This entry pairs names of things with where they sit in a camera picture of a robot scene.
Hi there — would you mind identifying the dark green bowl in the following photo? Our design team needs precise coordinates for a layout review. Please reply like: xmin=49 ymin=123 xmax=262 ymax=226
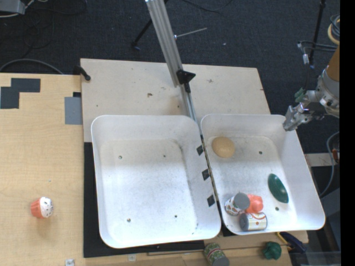
xmin=267 ymin=173 xmax=290 ymax=204

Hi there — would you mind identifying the silver can with orange print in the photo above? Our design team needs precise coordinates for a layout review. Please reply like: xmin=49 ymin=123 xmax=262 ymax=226
xmin=239 ymin=211 xmax=268 ymax=232

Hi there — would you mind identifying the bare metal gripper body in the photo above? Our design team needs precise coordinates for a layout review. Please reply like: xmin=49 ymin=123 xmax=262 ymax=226
xmin=299 ymin=88 xmax=340 ymax=123

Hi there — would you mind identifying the white plastic tray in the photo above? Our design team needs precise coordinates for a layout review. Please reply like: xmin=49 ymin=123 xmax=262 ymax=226
xmin=200 ymin=113 xmax=326 ymax=236
xmin=90 ymin=114 xmax=222 ymax=249

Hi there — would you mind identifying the orange and white cupcake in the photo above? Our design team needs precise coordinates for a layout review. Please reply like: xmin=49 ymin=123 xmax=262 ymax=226
xmin=30 ymin=196 xmax=54 ymax=219

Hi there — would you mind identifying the tan bread roll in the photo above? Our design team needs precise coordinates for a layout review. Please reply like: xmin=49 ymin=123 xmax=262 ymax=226
xmin=211 ymin=136 xmax=236 ymax=158

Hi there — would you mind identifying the green broccoli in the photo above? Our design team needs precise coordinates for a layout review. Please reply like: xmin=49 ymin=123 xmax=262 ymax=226
xmin=262 ymin=241 xmax=282 ymax=260

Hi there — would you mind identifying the green can with red band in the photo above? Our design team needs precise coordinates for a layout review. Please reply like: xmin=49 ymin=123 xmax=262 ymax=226
xmin=204 ymin=242 xmax=230 ymax=266

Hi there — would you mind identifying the white can with grey lid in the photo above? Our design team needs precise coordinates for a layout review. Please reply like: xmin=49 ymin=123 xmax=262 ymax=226
xmin=224 ymin=192 xmax=251 ymax=217

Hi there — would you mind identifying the pale wood board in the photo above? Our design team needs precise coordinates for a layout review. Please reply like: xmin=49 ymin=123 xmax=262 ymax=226
xmin=80 ymin=58 xmax=309 ymax=266

